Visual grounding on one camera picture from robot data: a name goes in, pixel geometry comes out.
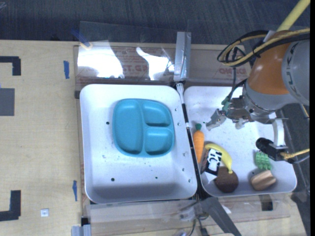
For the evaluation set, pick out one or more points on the tan bread roll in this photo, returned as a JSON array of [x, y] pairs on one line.
[[262, 180]]

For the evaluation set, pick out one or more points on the brown round biscuit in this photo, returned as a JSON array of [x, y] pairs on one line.
[[226, 181]]

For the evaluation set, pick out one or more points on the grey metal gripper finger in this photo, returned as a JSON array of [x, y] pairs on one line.
[[240, 124], [216, 119]]

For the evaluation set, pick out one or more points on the white plastic tray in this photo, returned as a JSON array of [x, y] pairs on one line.
[[243, 141], [137, 176]]

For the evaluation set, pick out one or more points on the orange carrot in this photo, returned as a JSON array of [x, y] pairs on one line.
[[198, 141]]

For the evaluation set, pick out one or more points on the green grapes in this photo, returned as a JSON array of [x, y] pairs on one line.
[[262, 161]]

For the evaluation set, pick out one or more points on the black and white packet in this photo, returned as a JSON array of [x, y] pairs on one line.
[[212, 162]]

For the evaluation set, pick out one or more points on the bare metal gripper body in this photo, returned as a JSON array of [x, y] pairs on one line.
[[240, 109]]

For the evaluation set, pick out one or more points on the blue divided plate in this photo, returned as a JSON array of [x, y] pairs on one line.
[[130, 129]]

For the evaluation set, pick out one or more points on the black cylinder on white bracket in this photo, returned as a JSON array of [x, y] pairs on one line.
[[268, 147]]

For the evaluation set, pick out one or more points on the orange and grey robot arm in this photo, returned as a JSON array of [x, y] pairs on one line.
[[269, 75]]

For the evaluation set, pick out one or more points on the yellow banana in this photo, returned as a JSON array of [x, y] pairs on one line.
[[225, 154]]

